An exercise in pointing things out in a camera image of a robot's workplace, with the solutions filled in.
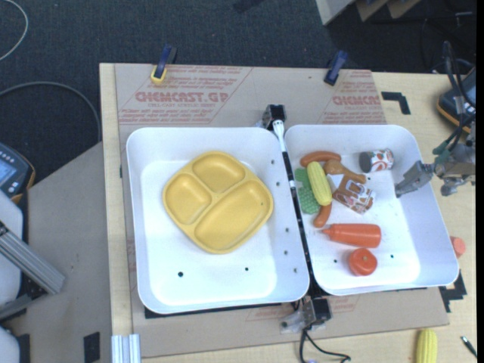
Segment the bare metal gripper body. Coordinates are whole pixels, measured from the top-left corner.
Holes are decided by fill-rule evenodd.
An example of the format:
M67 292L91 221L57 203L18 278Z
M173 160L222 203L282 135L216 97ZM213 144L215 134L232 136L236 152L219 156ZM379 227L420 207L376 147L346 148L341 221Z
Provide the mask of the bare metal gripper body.
M435 174L447 183L476 181L476 149L459 143L453 149L444 148L435 159Z

